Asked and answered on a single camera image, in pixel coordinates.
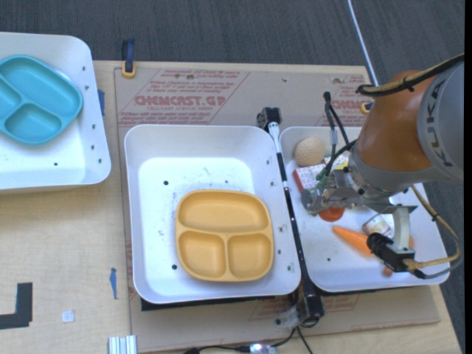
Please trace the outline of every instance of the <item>white cable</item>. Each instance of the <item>white cable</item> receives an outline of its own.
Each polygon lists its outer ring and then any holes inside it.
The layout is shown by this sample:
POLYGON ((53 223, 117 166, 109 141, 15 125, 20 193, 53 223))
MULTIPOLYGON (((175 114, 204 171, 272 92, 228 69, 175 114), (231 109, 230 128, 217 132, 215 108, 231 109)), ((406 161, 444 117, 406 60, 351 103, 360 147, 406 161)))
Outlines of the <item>white cable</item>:
POLYGON ((349 5, 349 11, 351 12, 351 17, 353 18, 353 21, 354 21, 355 30, 357 31, 357 35, 359 37, 359 40, 361 41, 362 51, 364 52, 364 57, 366 58, 367 66, 369 67, 370 74, 372 75, 373 85, 377 86, 378 85, 377 77, 375 76, 374 69, 372 67, 372 64, 370 63, 370 57, 369 57, 369 54, 367 53, 366 45, 364 43, 364 39, 362 38, 362 33, 361 33, 361 30, 359 29, 359 25, 357 23, 357 18, 355 17, 351 0, 347 0, 347 5, 349 5))

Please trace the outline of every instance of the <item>black tape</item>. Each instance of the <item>black tape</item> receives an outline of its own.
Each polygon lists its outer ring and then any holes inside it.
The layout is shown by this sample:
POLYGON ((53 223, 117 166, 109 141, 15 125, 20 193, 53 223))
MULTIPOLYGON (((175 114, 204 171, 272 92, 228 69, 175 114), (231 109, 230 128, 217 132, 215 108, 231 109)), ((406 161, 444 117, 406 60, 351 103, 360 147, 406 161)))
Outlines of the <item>black tape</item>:
POLYGON ((32 321, 32 283, 17 284, 15 313, 0 315, 0 329, 29 327, 32 321))

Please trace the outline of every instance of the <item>blue clip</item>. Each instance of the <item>blue clip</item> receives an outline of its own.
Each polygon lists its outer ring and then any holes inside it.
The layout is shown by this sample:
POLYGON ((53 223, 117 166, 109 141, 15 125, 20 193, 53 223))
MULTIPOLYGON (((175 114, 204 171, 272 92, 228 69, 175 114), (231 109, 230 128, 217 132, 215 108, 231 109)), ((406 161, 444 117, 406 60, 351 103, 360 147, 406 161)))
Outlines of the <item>blue clip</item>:
POLYGON ((122 56, 122 74, 124 77, 128 79, 132 79, 136 72, 136 67, 133 63, 134 57, 134 38, 125 39, 123 41, 122 49, 121 49, 121 56, 122 56))

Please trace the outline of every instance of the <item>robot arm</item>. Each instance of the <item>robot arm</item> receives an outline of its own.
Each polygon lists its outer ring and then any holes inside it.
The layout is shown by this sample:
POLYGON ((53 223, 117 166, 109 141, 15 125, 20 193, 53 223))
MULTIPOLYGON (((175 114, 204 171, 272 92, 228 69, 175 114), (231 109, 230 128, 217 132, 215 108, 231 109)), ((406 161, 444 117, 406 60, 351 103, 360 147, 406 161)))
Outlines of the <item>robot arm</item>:
POLYGON ((348 166, 323 175, 315 190, 304 190, 302 203, 312 215, 360 205, 392 214, 394 239, 373 234, 367 243, 393 271, 410 271, 409 213, 415 206, 392 206, 389 198, 416 183, 463 182, 464 55, 358 92, 374 103, 348 166))

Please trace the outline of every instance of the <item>egg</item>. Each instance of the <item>egg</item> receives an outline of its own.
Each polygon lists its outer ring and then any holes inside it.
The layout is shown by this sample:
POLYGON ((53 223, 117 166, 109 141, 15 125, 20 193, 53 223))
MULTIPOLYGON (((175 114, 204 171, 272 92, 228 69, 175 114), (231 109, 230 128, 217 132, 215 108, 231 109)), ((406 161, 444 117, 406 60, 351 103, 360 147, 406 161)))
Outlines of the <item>egg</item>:
POLYGON ((316 136, 301 140, 295 147, 295 160, 299 167, 310 167, 322 162, 325 143, 316 136))

